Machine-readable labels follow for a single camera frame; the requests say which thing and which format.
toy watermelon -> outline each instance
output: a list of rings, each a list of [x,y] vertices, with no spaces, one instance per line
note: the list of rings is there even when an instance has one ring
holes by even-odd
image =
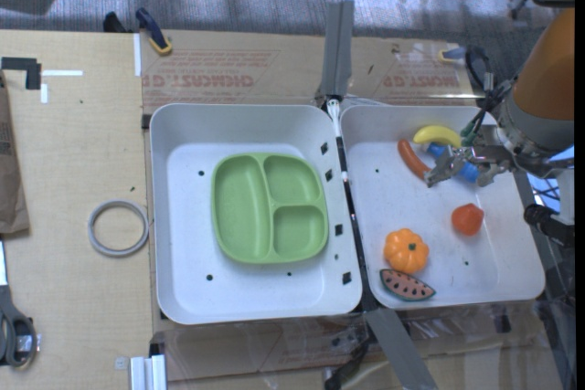
[[[382,269],[380,278],[384,287],[402,300],[426,300],[437,292],[419,279],[394,269]]]

toy banana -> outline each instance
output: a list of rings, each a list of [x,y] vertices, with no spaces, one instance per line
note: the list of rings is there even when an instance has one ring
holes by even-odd
[[[451,145],[455,148],[461,146],[461,137],[449,127],[443,125],[427,125],[419,129],[412,137],[415,143],[438,143],[440,145]]]

wooden table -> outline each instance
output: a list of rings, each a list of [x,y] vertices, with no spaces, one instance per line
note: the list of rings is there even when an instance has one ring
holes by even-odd
[[[147,207],[141,80],[133,35],[1,31],[0,56],[36,58],[48,102],[26,90],[24,72],[6,71],[31,228],[4,236],[15,304],[41,335],[35,362],[0,367],[1,389],[126,389],[127,358],[148,354],[153,337],[149,248],[108,258],[88,240],[91,211],[112,198]],[[121,248],[140,235],[130,212],[100,216],[96,231]],[[561,388],[544,329],[524,345],[430,353],[440,388]],[[355,388],[399,388],[388,364],[371,364]],[[322,388],[321,370],[173,382],[177,389]]]

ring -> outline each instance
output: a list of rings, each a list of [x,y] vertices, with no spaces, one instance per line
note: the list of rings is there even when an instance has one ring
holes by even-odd
[[[95,221],[97,217],[103,213],[108,208],[128,208],[132,210],[143,222],[143,234],[141,235],[138,242],[129,248],[107,248],[105,247],[96,237],[95,232],[93,230]],[[100,205],[98,205],[90,215],[90,221],[88,221],[88,234],[90,236],[90,243],[93,247],[103,255],[107,255],[108,257],[125,257],[127,255],[133,254],[136,250],[141,248],[146,239],[148,239],[148,217],[146,216],[146,211],[138,204],[133,202],[132,200],[125,200],[121,198],[115,198],[112,200],[108,200]]]

black scissors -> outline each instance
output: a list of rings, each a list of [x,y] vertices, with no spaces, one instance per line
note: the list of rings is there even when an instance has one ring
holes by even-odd
[[[0,238],[0,363],[6,361],[13,367],[22,367],[30,363],[36,353],[37,333],[33,322],[12,303],[4,244]]]

